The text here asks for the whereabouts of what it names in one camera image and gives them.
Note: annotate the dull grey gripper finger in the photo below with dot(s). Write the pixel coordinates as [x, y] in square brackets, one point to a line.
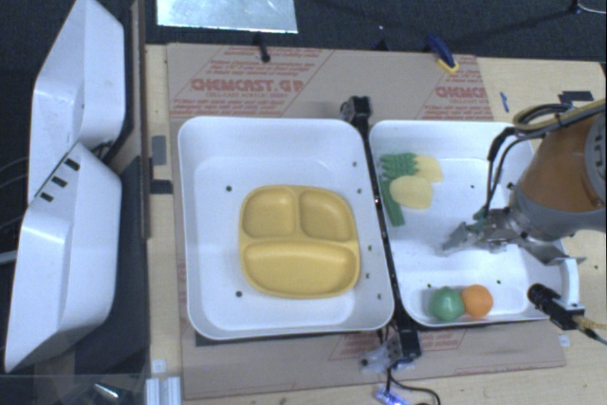
[497, 244]
[459, 237]

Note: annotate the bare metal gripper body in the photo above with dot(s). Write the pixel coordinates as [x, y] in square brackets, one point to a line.
[502, 225]

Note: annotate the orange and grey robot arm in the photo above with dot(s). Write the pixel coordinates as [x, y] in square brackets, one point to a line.
[559, 171]

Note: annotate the white plastic tray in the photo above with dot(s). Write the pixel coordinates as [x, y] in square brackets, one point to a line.
[213, 213]
[474, 270]

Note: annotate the orange fruit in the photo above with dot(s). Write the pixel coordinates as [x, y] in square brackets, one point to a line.
[479, 300]

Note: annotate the yellow corn with green husk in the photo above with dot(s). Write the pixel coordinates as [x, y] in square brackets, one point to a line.
[429, 168]
[411, 192]

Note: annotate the green apple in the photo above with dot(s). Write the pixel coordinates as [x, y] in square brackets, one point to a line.
[446, 304]

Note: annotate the thin black rod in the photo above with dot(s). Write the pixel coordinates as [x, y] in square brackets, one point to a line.
[385, 232]

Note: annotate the yellow divided plate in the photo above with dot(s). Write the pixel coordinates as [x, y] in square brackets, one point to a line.
[299, 256]

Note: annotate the brown cardboard board red print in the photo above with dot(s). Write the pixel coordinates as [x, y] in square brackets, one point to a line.
[303, 80]

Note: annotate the black cylinder on white bracket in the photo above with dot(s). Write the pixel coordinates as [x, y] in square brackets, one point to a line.
[550, 301]

